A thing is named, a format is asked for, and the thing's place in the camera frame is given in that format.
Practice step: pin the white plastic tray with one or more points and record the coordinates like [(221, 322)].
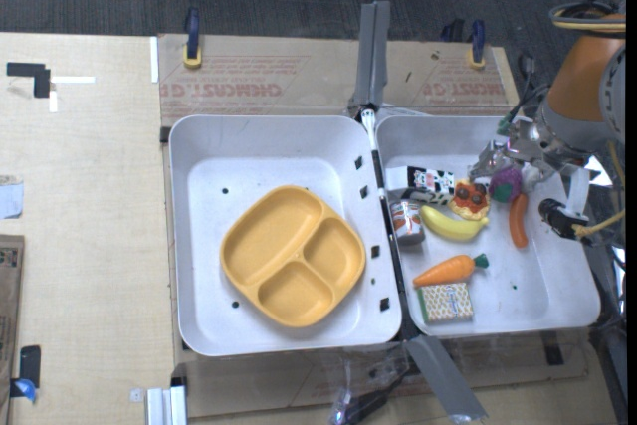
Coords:
[(522, 283), (209, 154)]

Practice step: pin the toy pizza slice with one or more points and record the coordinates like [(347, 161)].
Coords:
[(470, 204)]

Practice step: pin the brown cardboard board red print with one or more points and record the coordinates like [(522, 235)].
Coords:
[(298, 79)]

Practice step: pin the orange carrot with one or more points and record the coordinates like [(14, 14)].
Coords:
[(443, 271)]

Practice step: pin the purple grapes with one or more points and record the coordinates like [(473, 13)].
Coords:
[(505, 184)]

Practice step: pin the small red and white can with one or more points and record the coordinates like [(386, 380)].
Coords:
[(407, 224)]

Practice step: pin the yellow divided plate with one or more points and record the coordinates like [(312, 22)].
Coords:
[(283, 239)]

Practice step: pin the black and white cow carton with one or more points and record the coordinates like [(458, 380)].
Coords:
[(423, 181)]

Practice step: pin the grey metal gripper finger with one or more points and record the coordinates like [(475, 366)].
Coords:
[(531, 176), (485, 164)]

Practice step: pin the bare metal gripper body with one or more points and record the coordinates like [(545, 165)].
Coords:
[(530, 139)]

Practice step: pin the yellow banana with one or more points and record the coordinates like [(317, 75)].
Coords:
[(450, 226)]

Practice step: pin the orange sausage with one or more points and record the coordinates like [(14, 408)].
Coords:
[(518, 221)]

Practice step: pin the black cylinder on white bracket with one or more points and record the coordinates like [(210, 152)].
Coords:
[(560, 216)]

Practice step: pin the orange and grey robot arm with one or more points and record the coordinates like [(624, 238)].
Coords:
[(582, 84)]

